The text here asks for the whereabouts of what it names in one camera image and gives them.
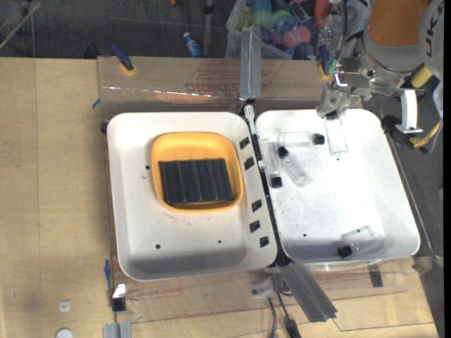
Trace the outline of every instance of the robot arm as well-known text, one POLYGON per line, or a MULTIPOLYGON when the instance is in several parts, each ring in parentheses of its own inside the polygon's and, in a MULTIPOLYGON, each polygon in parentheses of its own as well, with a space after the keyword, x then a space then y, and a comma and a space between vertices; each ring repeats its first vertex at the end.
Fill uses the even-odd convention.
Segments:
POLYGON ((401 96, 402 133, 416 126, 415 91, 400 89, 422 63, 443 80, 444 0, 375 0, 362 36, 336 65, 334 79, 323 89, 317 113, 342 116, 373 94, 401 96))

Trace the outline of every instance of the plywood board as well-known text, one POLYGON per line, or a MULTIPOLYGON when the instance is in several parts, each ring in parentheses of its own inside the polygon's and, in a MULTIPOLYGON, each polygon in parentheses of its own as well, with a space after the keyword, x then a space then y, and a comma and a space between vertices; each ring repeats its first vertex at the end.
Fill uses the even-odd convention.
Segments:
POLYGON ((0 59, 0 80, 0 337, 36 337, 42 295, 35 61, 0 59))
POLYGON ((104 261, 110 259, 95 61, 37 60, 42 336, 62 327, 97 337, 113 320, 104 261), (60 312, 58 302, 70 300, 60 312))

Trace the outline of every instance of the metal pole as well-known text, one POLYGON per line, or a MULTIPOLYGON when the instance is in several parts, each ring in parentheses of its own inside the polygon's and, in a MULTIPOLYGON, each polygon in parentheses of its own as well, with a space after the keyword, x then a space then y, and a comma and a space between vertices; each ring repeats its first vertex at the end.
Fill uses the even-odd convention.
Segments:
POLYGON ((204 35, 204 56, 209 54, 210 32, 211 32, 211 14, 213 13, 213 0, 206 0, 204 7, 205 14, 205 35, 204 35))

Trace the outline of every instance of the white tray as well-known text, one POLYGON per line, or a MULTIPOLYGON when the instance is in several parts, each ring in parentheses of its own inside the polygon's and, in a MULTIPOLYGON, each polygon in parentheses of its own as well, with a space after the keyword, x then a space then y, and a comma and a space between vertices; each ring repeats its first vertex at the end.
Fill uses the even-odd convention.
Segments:
POLYGON ((259 168, 247 124, 232 113, 123 113, 107 128, 111 190, 123 271, 136 280, 257 270, 277 254, 259 168), (216 132, 229 139, 242 169, 245 194, 235 207, 218 213, 174 213, 156 198, 152 181, 152 142, 168 132, 216 132), (262 206, 252 212, 251 204, 262 206), (260 228, 250 232, 249 224, 260 228))
MULTIPOLYGON (((348 110, 342 122, 349 148, 346 156, 339 161, 332 158, 327 141, 322 146, 293 149, 313 180, 298 188, 282 173, 283 187, 270 188, 284 251, 303 263, 372 261, 415 254, 419 233, 381 122, 360 109, 348 110), (367 228, 378 241, 362 244, 375 243, 373 251, 341 258, 342 235, 351 232, 359 244, 367 228)), ((258 117, 260 139, 277 130, 326 136, 324 121, 315 110, 267 111, 258 117)))

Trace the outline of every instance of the blue bottle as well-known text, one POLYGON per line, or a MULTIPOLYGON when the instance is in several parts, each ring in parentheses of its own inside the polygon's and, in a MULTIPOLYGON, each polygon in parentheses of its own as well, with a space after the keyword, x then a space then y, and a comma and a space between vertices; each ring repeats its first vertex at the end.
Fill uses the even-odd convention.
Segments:
POLYGON ((196 40, 191 37, 191 34, 189 32, 186 32, 185 34, 183 34, 183 37, 186 40, 186 46, 191 56, 193 58, 203 58, 204 54, 202 53, 199 45, 196 43, 196 40))

